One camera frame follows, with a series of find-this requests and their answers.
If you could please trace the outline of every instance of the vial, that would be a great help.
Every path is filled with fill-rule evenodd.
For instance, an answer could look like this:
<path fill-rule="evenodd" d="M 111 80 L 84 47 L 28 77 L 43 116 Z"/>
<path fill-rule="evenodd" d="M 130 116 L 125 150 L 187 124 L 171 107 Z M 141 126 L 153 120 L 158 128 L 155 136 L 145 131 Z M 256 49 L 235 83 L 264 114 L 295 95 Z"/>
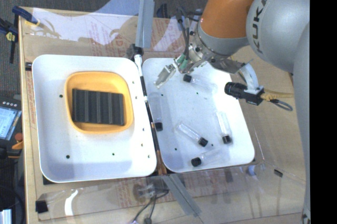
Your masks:
<path fill-rule="evenodd" d="M 148 95 L 148 103 L 150 104 L 150 111 L 156 131 L 163 130 L 161 98 L 162 96 L 156 92 Z"/>
<path fill-rule="evenodd" d="M 187 83 L 192 83 L 198 86 L 201 86 L 205 88 L 208 91 L 215 92 L 217 89 L 216 84 L 212 83 L 205 77 L 194 75 L 193 77 L 191 75 L 185 74 L 183 77 L 183 81 Z"/>
<path fill-rule="evenodd" d="M 191 164 L 194 167 L 199 165 L 207 165 L 213 163 L 215 161 L 221 160 L 221 150 L 220 149 L 213 149 L 207 152 L 200 154 L 198 157 L 191 160 Z"/>
<path fill-rule="evenodd" d="M 191 129 L 190 127 L 188 127 L 187 125 L 185 125 L 182 122 L 179 123 L 175 127 L 175 131 L 179 134 L 182 134 L 182 135 L 185 135 L 185 136 L 189 137 L 190 139 L 192 139 L 194 142 L 201 145 L 202 147 L 205 147 L 208 143 L 208 140 L 201 137 L 195 130 Z"/>
<path fill-rule="evenodd" d="M 232 142 L 232 130 L 230 124 L 228 122 L 227 116 L 225 112 L 217 112 L 217 119 L 220 125 L 220 136 L 224 144 L 228 144 Z"/>

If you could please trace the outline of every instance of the screen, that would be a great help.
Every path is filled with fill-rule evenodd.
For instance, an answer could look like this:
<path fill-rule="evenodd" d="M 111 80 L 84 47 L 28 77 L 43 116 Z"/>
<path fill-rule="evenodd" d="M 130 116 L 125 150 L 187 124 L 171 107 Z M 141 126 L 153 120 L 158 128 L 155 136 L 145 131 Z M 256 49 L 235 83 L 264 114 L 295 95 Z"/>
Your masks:
<path fill-rule="evenodd" d="M 0 139 L 11 139 L 20 115 L 20 110 L 0 106 Z"/>

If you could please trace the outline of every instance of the test tube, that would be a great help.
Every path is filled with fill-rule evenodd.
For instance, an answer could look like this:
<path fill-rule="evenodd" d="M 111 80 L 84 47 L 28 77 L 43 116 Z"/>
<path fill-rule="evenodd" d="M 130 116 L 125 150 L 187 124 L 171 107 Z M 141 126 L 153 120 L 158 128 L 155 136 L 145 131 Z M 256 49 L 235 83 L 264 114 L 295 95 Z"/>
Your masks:
<path fill-rule="evenodd" d="M 201 86 L 211 92 L 216 91 L 217 86 L 216 84 L 212 83 L 205 77 L 199 76 L 199 75 L 194 75 L 193 77 L 191 75 L 185 74 L 183 77 L 183 81 L 187 83 L 193 83 L 198 86 Z"/>
<path fill-rule="evenodd" d="M 219 121 L 221 133 L 220 136 L 224 144 L 228 144 L 232 142 L 232 130 L 229 125 L 227 116 L 225 112 L 217 112 L 216 113 L 217 119 Z"/>
<path fill-rule="evenodd" d="M 161 95 L 153 92 L 148 95 L 148 103 L 156 131 L 163 130 Z"/>
<path fill-rule="evenodd" d="M 199 165 L 207 165 L 209 163 L 219 161 L 221 159 L 221 150 L 220 149 L 213 149 L 207 152 L 200 154 L 200 156 L 191 160 L 191 164 L 194 167 Z"/>
<path fill-rule="evenodd" d="M 187 125 L 185 125 L 182 122 L 179 123 L 175 127 L 175 131 L 179 134 L 183 134 L 183 135 L 191 138 L 193 141 L 195 141 L 196 143 L 198 143 L 202 147 L 205 147 L 208 143 L 208 140 L 201 137 L 195 130 L 191 129 L 190 127 L 188 127 Z"/>

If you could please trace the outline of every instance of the black vial cap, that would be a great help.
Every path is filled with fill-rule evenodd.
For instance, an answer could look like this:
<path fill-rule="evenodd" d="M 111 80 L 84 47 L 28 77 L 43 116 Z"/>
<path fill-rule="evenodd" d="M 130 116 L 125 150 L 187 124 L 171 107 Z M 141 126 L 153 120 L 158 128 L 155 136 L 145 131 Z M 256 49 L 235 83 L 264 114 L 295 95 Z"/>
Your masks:
<path fill-rule="evenodd" d="M 185 74 L 183 80 L 184 82 L 190 83 L 192 80 L 192 76 Z"/>
<path fill-rule="evenodd" d="M 200 158 L 194 158 L 191 160 L 191 164 L 193 167 L 199 166 L 201 164 L 201 159 Z"/>
<path fill-rule="evenodd" d="M 203 138 L 203 137 L 201 137 L 201 138 L 198 140 L 198 144 L 200 144 L 202 147 L 205 147 L 207 143 L 208 143 L 208 140 L 206 140 L 206 139 Z"/>
<path fill-rule="evenodd" d="M 156 127 L 156 131 L 162 131 L 163 130 L 163 123 L 162 122 L 154 123 L 154 125 Z"/>
<path fill-rule="evenodd" d="M 232 142 L 232 138 L 231 138 L 231 136 L 229 136 L 228 134 L 226 134 L 225 136 L 222 136 L 222 141 L 223 141 L 224 144 L 231 143 Z"/>

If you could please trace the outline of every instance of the white tray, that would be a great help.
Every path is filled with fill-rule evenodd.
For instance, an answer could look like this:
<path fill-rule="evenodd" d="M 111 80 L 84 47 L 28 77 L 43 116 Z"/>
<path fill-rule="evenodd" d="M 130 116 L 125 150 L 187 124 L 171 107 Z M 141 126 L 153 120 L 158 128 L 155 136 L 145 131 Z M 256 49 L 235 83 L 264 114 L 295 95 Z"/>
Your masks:
<path fill-rule="evenodd" d="M 147 94 L 162 94 L 163 131 L 158 131 L 157 137 L 165 166 L 173 172 L 188 172 L 250 163 L 255 151 L 239 101 L 224 93 L 226 83 L 231 81 L 230 75 L 206 64 L 196 68 L 191 75 L 208 79 L 216 85 L 215 92 L 184 82 L 183 74 L 178 71 L 157 89 L 153 82 L 162 68 L 171 63 L 173 59 L 148 59 L 143 64 Z M 217 111 L 226 113 L 232 130 L 231 144 L 224 144 L 219 135 Z M 206 147 L 201 147 L 188 137 L 177 135 L 173 129 L 180 121 L 206 138 L 209 141 Z M 206 165 L 192 166 L 192 158 L 216 149 L 221 152 L 219 159 Z"/>
<path fill-rule="evenodd" d="M 33 62 L 39 160 L 52 182 L 143 177 L 156 167 L 156 155 L 138 69 L 125 58 L 41 55 Z M 83 134 L 66 114 L 65 81 L 75 72 L 108 71 L 128 84 L 134 121 L 120 132 Z"/>

